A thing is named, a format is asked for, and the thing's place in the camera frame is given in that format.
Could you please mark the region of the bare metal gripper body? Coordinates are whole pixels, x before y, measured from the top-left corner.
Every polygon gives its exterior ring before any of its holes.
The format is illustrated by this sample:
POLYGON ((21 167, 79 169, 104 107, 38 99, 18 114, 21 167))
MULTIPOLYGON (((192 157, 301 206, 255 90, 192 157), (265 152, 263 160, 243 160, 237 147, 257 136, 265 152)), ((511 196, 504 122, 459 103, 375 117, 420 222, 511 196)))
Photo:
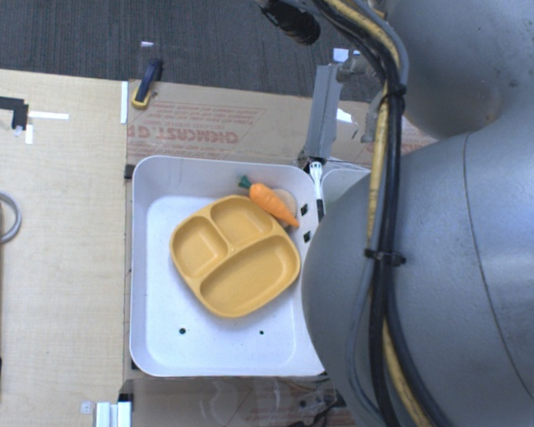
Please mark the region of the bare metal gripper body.
POLYGON ((346 83, 353 76, 365 75, 368 71, 368 61, 361 54, 353 54, 338 64, 335 74, 338 83, 346 83))

